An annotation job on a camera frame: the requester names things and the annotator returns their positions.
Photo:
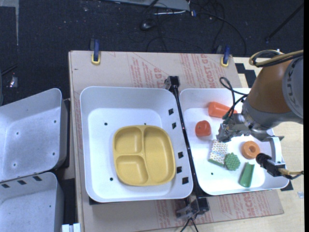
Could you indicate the green bumpy round toy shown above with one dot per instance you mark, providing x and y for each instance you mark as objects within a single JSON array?
[{"x": 232, "y": 162}]

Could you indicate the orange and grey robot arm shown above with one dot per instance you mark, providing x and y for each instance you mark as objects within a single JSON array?
[{"x": 270, "y": 86}]

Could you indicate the red orange round toy fruit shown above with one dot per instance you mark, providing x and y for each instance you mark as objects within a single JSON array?
[{"x": 202, "y": 129}]

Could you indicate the brown cardboard board red print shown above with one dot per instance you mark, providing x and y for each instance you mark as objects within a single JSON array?
[{"x": 144, "y": 69}]

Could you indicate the orange carrot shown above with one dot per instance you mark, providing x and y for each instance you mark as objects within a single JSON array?
[{"x": 217, "y": 109}]

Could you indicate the black cylinder on white bracket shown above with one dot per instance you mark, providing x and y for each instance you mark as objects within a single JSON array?
[{"x": 275, "y": 167}]

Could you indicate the yellow and green sponge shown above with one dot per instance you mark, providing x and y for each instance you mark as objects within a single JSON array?
[{"x": 217, "y": 152}]

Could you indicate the yellow divided plate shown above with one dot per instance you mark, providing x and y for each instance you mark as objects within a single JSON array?
[{"x": 154, "y": 149}]

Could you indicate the green celery stick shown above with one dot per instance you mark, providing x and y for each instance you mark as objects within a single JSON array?
[{"x": 246, "y": 176}]

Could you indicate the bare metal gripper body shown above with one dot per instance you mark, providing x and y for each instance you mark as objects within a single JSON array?
[{"x": 237, "y": 127}]

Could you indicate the orange doughnut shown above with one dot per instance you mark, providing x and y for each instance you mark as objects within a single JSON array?
[{"x": 246, "y": 153}]

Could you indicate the thin black rod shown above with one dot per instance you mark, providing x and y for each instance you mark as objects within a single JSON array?
[{"x": 187, "y": 141}]

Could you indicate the white plastic tray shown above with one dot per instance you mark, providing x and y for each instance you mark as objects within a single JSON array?
[
  {"x": 101, "y": 141},
  {"x": 217, "y": 180}
]

